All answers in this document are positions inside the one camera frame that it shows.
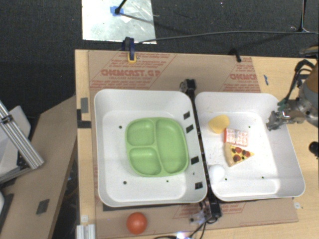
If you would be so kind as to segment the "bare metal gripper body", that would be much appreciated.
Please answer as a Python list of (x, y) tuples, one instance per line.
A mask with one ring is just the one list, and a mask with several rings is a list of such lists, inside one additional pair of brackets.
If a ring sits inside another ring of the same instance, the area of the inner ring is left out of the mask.
[(281, 115), (288, 123), (303, 123), (307, 121), (312, 125), (319, 124), (318, 107), (306, 99), (288, 100), (284, 105)]

